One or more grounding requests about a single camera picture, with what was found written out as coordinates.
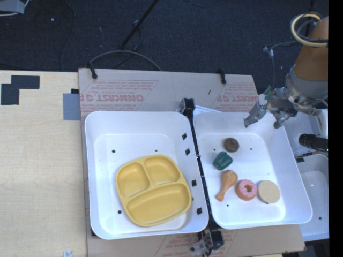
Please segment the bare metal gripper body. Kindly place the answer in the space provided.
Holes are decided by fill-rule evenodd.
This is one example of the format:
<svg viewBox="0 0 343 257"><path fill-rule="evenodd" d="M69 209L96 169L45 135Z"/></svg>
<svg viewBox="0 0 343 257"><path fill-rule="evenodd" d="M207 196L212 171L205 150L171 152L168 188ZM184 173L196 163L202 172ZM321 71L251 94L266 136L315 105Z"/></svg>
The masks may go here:
<svg viewBox="0 0 343 257"><path fill-rule="evenodd" d="M264 92L264 99L267 101L266 108L276 118L294 117L298 112L317 115L316 107L322 102L320 99L306 96L293 86L283 88L269 86Z"/></svg>

